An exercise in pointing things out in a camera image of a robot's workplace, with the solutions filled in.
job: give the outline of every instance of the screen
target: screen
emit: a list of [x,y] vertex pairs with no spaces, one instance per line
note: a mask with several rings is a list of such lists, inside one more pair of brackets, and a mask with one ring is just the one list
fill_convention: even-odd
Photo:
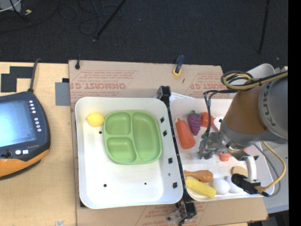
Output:
[[0,103],[0,147],[36,139],[26,101]]

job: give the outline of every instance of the dark floor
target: dark floor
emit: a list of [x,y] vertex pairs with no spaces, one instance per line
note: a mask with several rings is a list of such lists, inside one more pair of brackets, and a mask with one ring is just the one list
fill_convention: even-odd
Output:
[[[77,59],[221,65],[224,72],[288,65],[288,0],[22,0],[0,12],[0,61]],[[262,51],[258,53],[266,8]]]

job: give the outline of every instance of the white egg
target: white egg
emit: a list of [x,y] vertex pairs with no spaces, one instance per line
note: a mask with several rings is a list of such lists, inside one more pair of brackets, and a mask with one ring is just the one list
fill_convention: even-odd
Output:
[[216,190],[216,194],[225,195],[229,192],[229,183],[221,178],[215,178],[212,182],[212,187]]
[[238,193],[240,193],[240,192],[243,191],[242,188],[240,188],[240,187],[236,186],[234,183],[232,183],[231,176],[227,176],[227,182],[230,185],[230,190],[229,190],[230,193],[232,193],[232,194],[238,194]]

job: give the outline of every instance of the red toy tomato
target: red toy tomato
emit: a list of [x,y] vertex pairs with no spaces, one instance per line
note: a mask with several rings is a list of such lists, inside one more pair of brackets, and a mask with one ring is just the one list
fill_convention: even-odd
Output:
[[[210,118],[211,118],[210,125],[213,126],[214,125],[214,117],[210,116]],[[201,113],[201,126],[208,127],[208,122],[209,122],[208,112]]]

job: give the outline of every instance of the cable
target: cable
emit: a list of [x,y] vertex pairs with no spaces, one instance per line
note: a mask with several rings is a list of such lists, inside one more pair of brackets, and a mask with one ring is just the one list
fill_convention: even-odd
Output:
[[[67,20],[73,20],[76,18],[77,16],[77,11],[70,5],[67,5],[66,2],[68,0],[60,0],[59,2],[58,1],[54,1],[54,2],[58,2],[59,3],[59,10],[60,10],[60,15],[64,18],[64,19],[67,19]],[[102,13],[106,8],[108,7],[118,7],[117,5],[113,5],[113,4],[108,4],[108,5],[105,5],[104,4],[104,0],[75,0],[78,2],[80,8],[85,11],[87,14],[92,14],[93,16],[91,17],[88,17],[88,18],[85,18],[83,20],[81,20],[79,22],[79,30],[83,33],[83,34],[86,34],[86,35],[91,35],[91,34],[94,34],[96,33],[96,31],[98,31],[99,29],[99,26],[100,26],[100,17],[101,16],[111,16],[111,14],[108,14],[108,13]],[[65,5],[67,6],[68,8],[71,8],[75,15],[72,17],[72,18],[67,18],[66,16],[64,16],[62,14],[62,9],[61,9],[61,6],[62,5]],[[124,14],[124,11],[122,8],[120,8],[118,10],[118,14],[116,14],[115,16],[118,17],[118,16],[122,16]],[[85,23],[88,22],[88,26],[91,27],[91,21],[95,20],[95,29],[91,32],[86,32],[84,30],[84,25]]]
[[286,164],[284,162],[284,160],[266,143],[266,142],[262,142],[281,162],[283,165],[283,170],[282,173],[280,174],[280,176],[272,183],[270,183],[267,186],[255,186],[255,189],[258,191],[258,193],[263,193],[264,191],[266,191],[267,189],[269,189],[270,187],[272,187],[273,185],[275,185],[276,183],[278,183],[284,176],[285,172],[286,172]]
[[[210,133],[210,128],[211,128],[211,110],[210,110],[210,106],[211,106],[211,97],[217,93],[221,93],[221,94],[230,94],[230,93],[236,93],[237,90],[235,89],[223,89],[223,90],[208,90],[205,91],[204,94],[204,99],[205,99],[205,103],[207,106],[207,110],[208,110],[208,126],[207,126],[207,130],[205,131],[205,133],[202,135],[202,137],[204,136],[209,136]],[[208,93],[212,93],[209,98],[207,99],[207,95]]]
[[[265,83],[268,82],[272,82],[274,80],[277,79],[281,79],[288,76],[288,71],[283,71],[281,73],[277,73],[271,76],[267,76],[264,78],[259,78],[259,79],[254,79],[252,78],[252,76],[250,76],[249,73],[244,73],[244,72],[237,72],[237,71],[230,71],[225,73],[222,78],[221,81],[222,83],[230,89],[237,89],[237,90],[247,90],[247,89],[252,89],[256,86],[261,86]],[[246,82],[243,85],[231,85],[230,82],[232,82],[234,79],[238,80],[238,79],[248,79],[248,82]]]
[[11,4],[11,6],[13,7],[13,9],[14,9],[14,11],[15,11],[15,13],[18,15],[18,17],[19,18],[21,18],[22,20],[24,20],[24,21],[29,21],[29,19],[28,18],[26,18],[26,17],[23,17],[23,16],[21,16],[19,13],[18,13],[18,11],[16,10],[16,8],[15,8],[15,6],[14,6],[14,4],[13,4],[13,1],[12,0],[9,0],[10,1],[10,4]]
[[2,9],[2,10],[0,10],[0,12],[4,12],[4,11],[7,11],[7,10],[12,9],[12,8],[15,7],[16,5],[18,5],[21,1],[22,1],[22,0],[18,0],[18,1],[17,1],[15,4],[13,4],[11,7]]
[[33,93],[33,80],[34,80],[34,75],[36,73],[36,68],[37,68],[37,64],[38,62],[41,61],[40,58],[36,59],[36,61],[34,62],[34,65],[33,65],[33,69],[32,69],[32,79],[31,79],[31,82],[30,82],[30,87],[28,89],[28,91],[32,92]]
[[[27,26],[22,26],[22,27],[13,28],[13,29],[6,30],[6,31],[1,31],[1,32],[0,32],[0,35],[1,35],[1,34],[5,34],[5,33],[8,33],[8,32],[17,31],[17,30],[20,30],[20,29],[27,29],[27,28],[31,28],[31,27],[38,26],[38,25],[44,23],[45,21],[49,20],[49,19],[57,12],[58,9],[59,9],[59,6],[57,6],[57,7],[54,9],[54,11],[52,12],[52,14],[50,14],[47,18],[45,18],[45,19],[42,20],[42,21],[39,21],[39,22],[37,22],[37,23],[30,23],[30,25],[27,25]],[[12,16],[6,17],[6,18],[2,19],[2,20],[0,21],[0,23],[2,23],[4,20],[6,20],[6,19],[8,19],[8,18],[15,18],[15,17],[12,17]]]
[[[64,3],[66,0],[59,0],[59,1],[57,1],[57,0],[48,0],[48,1],[54,2],[54,3],[57,4],[57,8],[55,9],[55,12],[56,12],[57,10],[59,10],[59,13],[60,13],[61,17],[63,17],[64,19],[67,19],[67,20],[73,20],[73,19],[76,18],[76,10],[75,10],[72,6],[67,5],[66,3]],[[63,16],[62,11],[61,11],[62,5],[64,5],[64,6],[68,7],[68,8],[70,8],[70,9],[72,9],[73,12],[74,12],[74,16],[71,17],[71,18],[68,18],[68,17]]]
[[[265,157],[265,159],[269,162],[269,164],[271,165],[272,169],[274,170],[276,177],[279,177],[279,174],[277,173],[276,168],[274,167],[273,163],[271,162],[271,160],[269,159],[269,157],[263,152],[263,150],[255,143],[254,146],[257,148],[258,151],[261,152],[261,154]],[[281,181],[278,181],[278,189],[275,193],[273,194],[267,194],[267,197],[273,197],[276,196],[281,189]]]

